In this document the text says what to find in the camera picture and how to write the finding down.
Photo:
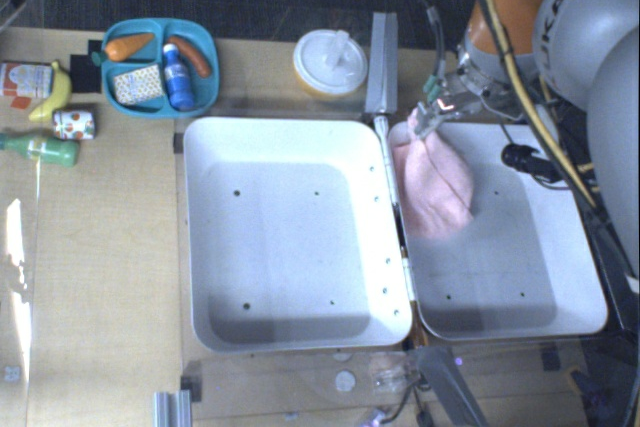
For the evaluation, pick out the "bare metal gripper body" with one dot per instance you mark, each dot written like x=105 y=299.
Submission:
x=467 y=95

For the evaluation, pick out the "black cylinder on white bracket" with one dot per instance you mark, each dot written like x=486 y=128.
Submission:
x=525 y=160

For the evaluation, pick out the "blue divided plate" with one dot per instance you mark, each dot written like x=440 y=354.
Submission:
x=207 y=92

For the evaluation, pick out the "yellow banana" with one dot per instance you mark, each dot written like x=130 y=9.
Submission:
x=56 y=95

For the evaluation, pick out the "orange and white carton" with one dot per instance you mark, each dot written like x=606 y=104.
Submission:
x=25 y=79

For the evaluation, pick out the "green bottle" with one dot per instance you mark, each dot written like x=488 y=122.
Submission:
x=47 y=150

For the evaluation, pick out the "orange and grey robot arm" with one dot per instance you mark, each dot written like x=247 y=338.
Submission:
x=580 y=30

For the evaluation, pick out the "white plastic tray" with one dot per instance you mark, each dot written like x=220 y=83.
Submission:
x=505 y=255
x=295 y=235

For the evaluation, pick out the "orange carrot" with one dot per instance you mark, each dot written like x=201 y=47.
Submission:
x=127 y=47

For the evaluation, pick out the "yellow cup with white lid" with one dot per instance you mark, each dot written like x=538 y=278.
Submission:
x=330 y=65

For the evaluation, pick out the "white carton with yellow print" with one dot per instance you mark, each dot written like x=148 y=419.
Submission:
x=138 y=85

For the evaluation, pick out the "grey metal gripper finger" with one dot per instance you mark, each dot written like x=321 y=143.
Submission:
x=439 y=120
x=423 y=121

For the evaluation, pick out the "pink cloth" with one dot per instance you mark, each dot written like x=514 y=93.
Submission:
x=435 y=185

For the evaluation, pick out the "small white can orange print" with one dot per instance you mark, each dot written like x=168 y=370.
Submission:
x=73 y=125

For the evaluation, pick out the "brown sausage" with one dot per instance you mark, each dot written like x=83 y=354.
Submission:
x=192 y=55

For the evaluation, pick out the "blue bottle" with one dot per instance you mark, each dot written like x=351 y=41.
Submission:
x=177 y=80

